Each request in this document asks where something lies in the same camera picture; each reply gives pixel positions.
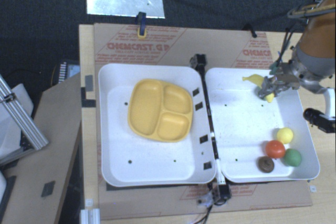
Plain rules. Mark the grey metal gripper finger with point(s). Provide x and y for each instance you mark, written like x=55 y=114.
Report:
x=264 y=88
x=277 y=88

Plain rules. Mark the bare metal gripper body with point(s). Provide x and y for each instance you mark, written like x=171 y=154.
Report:
x=296 y=79

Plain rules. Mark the yellow banana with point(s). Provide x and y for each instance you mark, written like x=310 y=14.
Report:
x=256 y=78

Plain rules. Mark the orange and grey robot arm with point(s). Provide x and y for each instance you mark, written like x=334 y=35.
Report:
x=319 y=42

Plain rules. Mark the white plastic tray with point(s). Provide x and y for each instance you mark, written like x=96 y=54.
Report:
x=241 y=123
x=155 y=160

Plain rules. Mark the yellow ball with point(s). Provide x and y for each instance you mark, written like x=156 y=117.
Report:
x=284 y=135

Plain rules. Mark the orange ball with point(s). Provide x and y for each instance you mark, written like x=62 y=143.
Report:
x=275 y=149

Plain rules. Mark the thin black and white rod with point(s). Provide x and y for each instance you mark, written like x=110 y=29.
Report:
x=210 y=118

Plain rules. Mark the green ball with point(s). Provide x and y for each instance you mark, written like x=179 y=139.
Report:
x=292 y=157

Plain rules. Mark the yellow divided plate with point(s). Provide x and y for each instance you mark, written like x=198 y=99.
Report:
x=160 y=110

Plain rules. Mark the brown cardboard board red print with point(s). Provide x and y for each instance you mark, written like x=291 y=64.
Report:
x=168 y=42

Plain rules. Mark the black cylinder on white bracket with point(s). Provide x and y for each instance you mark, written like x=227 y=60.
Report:
x=320 y=112

